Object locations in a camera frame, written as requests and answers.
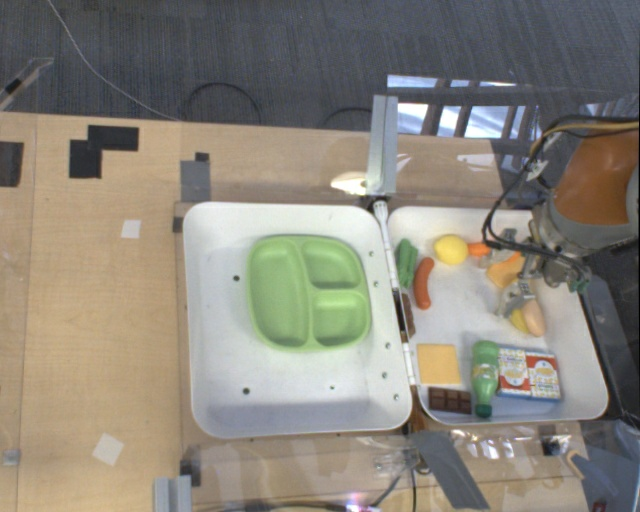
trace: lemon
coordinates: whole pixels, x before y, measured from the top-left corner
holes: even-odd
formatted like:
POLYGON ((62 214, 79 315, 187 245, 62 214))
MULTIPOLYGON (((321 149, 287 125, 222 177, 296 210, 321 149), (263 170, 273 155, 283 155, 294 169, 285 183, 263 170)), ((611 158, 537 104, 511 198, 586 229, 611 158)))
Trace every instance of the lemon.
POLYGON ((469 256, 469 248, 467 242, 457 235, 445 235, 439 238, 433 249, 436 252, 436 258, 447 265, 459 265, 469 256))
POLYGON ((514 309, 509 317, 511 323, 516 326, 516 328, 526 334, 529 334, 529 329, 527 328, 527 322, 524 319, 524 314, 521 309, 514 309))

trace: red sausage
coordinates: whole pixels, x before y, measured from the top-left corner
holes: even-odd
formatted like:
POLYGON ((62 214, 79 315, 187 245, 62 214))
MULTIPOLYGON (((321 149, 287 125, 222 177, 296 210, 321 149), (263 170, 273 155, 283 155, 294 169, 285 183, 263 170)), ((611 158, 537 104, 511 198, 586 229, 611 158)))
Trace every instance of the red sausage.
POLYGON ((429 288, 427 286, 427 281, 429 280, 429 274, 431 274, 431 270, 435 262, 433 258, 424 258, 420 265, 418 265, 418 270, 416 270, 416 274, 413 278, 413 295, 416 298, 416 304, 420 309, 429 309, 431 306, 431 298, 429 297, 429 288))

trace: wooden surface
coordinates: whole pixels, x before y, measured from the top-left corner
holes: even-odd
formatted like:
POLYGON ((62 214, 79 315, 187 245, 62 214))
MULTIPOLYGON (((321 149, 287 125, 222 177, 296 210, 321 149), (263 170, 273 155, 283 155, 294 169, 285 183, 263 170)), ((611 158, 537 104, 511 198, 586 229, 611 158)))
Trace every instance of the wooden surface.
MULTIPOLYGON (((5 300, 9 314, 0 317, 2 329, 8 318, 18 322, 14 339, 0 338, 2 446, 18 443, 22 461, 17 472, 0 468, 2 510, 149 511, 153 479, 175 477, 192 444, 210 483, 194 490, 200 503, 384 489, 372 454, 388 448, 371 438, 224 443, 201 436, 180 398, 181 267, 172 233, 180 160, 210 154, 215 199, 348 204, 355 198, 330 183, 366 168, 366 134, 20 114, 2 114, 0 134, 31 141, 26 161, 35 168, 35 190, 28 176, 17 189, 0 189, 0 243, 27 279, 7 278, 5 257, 0 283, 11 290, 4 296, 22 306, 11 310, 5 300), (69 140, 86 139, 89 124, 140 127, 139 150, 105 151, 101 180, 69 179, 69 140), (125 220, 141 221, 138 239, 121 238, 125 220), (92 456, 104 433, 123 443, 114 465, 92 456)), ((486 141, 401 137, 406 162, 396 203, 488 206, 500 191, 495 168, 470 165, 464 155, 490 152, 486 141)), ((579 432, 572 436, 581 449, 579 432)), ((567 503, 581 503, 561 459, 544 457, 535 439, 527 446, 516 459, 464 456, 495 493, 488 499, 528 500, 547 489, 539 485, 545 478, 566 487, 567 503), (514 464, 529 472, 512 473, 514 464)), ((448 510, 433 477, 423 483, 433 506, 419 510, 448 510)), ((407 492, 390 496, 388 510, 408 507, 407 492)))

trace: white sticker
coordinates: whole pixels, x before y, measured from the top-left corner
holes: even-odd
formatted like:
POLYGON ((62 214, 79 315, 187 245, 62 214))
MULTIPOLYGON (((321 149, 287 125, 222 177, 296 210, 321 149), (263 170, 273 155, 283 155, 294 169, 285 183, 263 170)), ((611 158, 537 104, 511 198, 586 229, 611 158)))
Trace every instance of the white sticker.
POLYGON ((122 238, 140 238, 141 220, 125 220, 122 225, 122 238))
POLYGON ((118 441, 115 437, 104 433, 93 450, 93 456, 99 461, 109 464, 109 466, 115 466, 122 448, 124 448, 122 441, 118 441))

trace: cheese slice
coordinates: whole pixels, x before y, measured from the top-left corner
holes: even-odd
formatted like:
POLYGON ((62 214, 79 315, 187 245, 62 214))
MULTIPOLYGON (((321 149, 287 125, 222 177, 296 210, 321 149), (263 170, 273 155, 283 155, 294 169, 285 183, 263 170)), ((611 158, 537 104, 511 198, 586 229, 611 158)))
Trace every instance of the cheese slice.
POLYGON ((460 384, 460 368, 453 345, 418 345, 420 382, 433 386, 460 384))

